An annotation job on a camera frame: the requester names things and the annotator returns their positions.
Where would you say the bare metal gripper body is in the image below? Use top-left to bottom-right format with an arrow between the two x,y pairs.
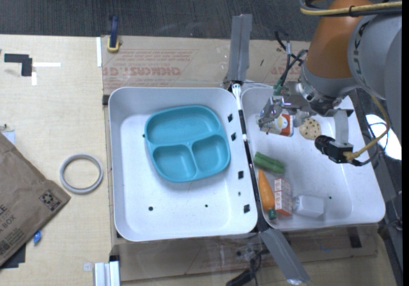
260,81 -> 341,117

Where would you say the orange and white carton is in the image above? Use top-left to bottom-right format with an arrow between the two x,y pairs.
270,113 -> 295,138

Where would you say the beige biscuit with dark chips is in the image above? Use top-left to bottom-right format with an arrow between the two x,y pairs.
298,117 -> 323,141

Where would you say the green pea pod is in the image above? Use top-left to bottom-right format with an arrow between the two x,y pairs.
252,151 -> 286,174

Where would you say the orange carrot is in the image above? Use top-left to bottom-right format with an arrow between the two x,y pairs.
258,169 -> 278,221

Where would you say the white plastic tray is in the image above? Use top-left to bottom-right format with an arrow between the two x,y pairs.
240,84 -> 387,232
107,86 -> 259,243

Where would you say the orange and white box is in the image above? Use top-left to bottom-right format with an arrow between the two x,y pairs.
274,177 -> 294,218

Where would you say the blue divided plate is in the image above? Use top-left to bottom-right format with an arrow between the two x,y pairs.
144,104 -> 231,183

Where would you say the white milk carton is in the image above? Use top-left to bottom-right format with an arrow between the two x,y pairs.
291,195 -> 325,219

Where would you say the brown cardboard board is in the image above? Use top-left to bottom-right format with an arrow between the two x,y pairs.
100,34 -> 378,282

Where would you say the brown paper bag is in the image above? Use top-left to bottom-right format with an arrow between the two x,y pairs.
0,131 -> 72,268

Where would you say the black cylinder on white bracket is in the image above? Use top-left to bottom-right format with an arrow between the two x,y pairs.
314,108 -> 355,165

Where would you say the white tape ring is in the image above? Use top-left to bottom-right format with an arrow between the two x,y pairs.
59,153 -> 104,195

